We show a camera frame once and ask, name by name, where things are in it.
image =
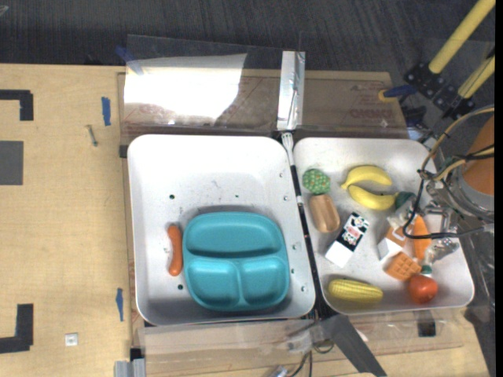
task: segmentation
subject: yellow pole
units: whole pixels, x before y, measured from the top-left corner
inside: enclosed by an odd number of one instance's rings
[[[467,16],[457,26],[441,50],[428,65],[434,74],[440,74],[473,31],[496,5],[496,0],[478,0]]]
[[[482,84],[494,73],[496,67],[496,55],[485,59],[485,61],[463,82],[457,90],[457,94],[464,99],[469,99],[477,92]]]

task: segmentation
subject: dark background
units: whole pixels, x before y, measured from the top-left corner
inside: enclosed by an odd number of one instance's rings
[[[0,62],[118,64],[128,35],[301,49],[307,69],[388,71],[395,85],[429,61],[477,0],[0,0]],[[493,49],[495,12],[481,23],[443,74],[459,86]],[[494,103],[494,77],[474,96]],[[449,120],[428,106],[425,122]],[[463,146],[483,119],[453,144]],[[494,315],[475,324],[495,375]]]

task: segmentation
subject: teal plate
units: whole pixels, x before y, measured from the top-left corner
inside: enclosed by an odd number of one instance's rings
[[[183,262],[189,293],[207,309],[267,309],[288,292],[283,234],[263,215],[215,212],[195,217],[183,234]]]

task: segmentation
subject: yellow corn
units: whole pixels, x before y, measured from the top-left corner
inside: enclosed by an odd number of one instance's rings
[[[384,295],[377,286],[342,279],[330,281],[329,292],[334,298],[357,303],[378,303]]]

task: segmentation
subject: red tomato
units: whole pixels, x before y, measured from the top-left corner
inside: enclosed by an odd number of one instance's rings
[[[421,275],[420,273],[412,275],[409,282],[409,294],[412,300],[418,304],[427,303],[432,300],[439,286],[433,278]]]

